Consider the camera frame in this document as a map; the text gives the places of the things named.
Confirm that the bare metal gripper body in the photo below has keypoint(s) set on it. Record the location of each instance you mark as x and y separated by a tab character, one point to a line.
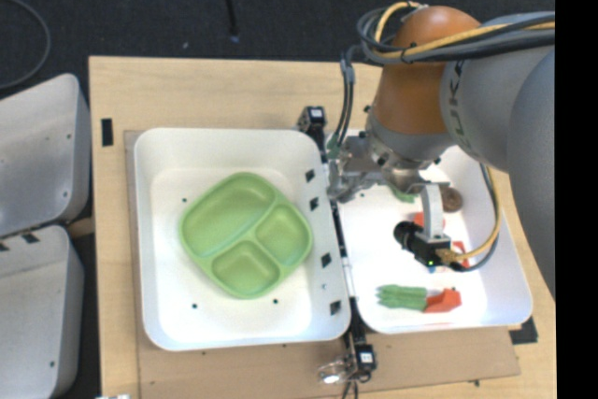
362	163

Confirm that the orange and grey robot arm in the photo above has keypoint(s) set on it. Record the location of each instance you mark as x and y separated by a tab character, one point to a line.
486	98

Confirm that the green broccoli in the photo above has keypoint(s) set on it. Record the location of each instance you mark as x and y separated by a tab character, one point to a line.
404	196

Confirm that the thin black rod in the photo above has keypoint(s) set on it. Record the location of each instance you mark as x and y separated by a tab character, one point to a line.
340	229

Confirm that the orange block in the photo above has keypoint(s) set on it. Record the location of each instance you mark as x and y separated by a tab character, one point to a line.
419	219

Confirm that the white plastic tray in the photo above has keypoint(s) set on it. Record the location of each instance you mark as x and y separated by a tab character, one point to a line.
374	247
163	247

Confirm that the brown round biscuit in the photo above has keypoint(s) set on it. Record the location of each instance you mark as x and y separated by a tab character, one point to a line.
453	201

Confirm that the green divided plate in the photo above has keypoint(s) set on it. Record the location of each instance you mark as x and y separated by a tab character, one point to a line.
243	233

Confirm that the orange carrot with green top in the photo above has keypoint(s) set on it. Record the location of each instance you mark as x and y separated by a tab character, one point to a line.
402	296

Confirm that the black cylinder on white bracket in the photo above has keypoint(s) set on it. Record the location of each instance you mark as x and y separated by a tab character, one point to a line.
422	243

